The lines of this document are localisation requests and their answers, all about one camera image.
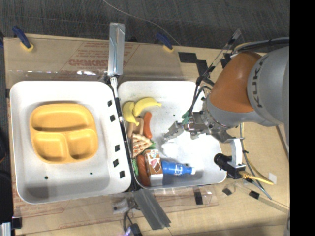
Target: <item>cardboard box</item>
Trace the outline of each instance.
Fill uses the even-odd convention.
[[[158,150],[147,149],[146,151],[144,151],[144,158],[151,186],[162,185],[163,170]]]

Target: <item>sausage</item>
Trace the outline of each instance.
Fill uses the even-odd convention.
[[[143,134],[145,137],[151,139],[152,138],[152,133],[150,130],[150,121],[151,121],[152,113],[151,112],[146,112],[144,117],[143,117]]]
[[[145,159],[144,159],[143,155],[137,156],[137,165],[138,165],[140,182],[144,186],[150,186],[150,179],[149,179],[148,174],[147,174]]]

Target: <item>yellow toy banana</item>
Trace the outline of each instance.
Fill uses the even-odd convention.
[[[134,115],[132,114],[132,110],[134,108],[134,102],[133,101],[129,101],[129,102],[126,102],[123,106],[123,117],[126,121],[128,122],[132,122],[132,123],[135,123],[136,126],[139,125],[139,122],[136,121]]]
[[[137,103],[134,105],[133,108],[133,115],[134,116],[139,116],[142,112],[142,110],[144,110],[147,107],[151,107],[151,106],[162,106],[161,103],[158,103],[155,99],[153,99],[152,97],[146,97],[143,98],[139,101],[137,101]]]

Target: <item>plastic lid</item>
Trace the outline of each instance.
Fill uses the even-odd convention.
[[[191,175],[194,175],[196,173],[196,168],[195,167],[192,167],[191,168]]]

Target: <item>blue plastic bottle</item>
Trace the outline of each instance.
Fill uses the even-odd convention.
[[[179,176],[183,174],[195,174],[196,169],[194,167],[187,167],[181,163],[173,163],[168,161],[162,161],[162,169],[164,174],[171,174],[174,176]]]

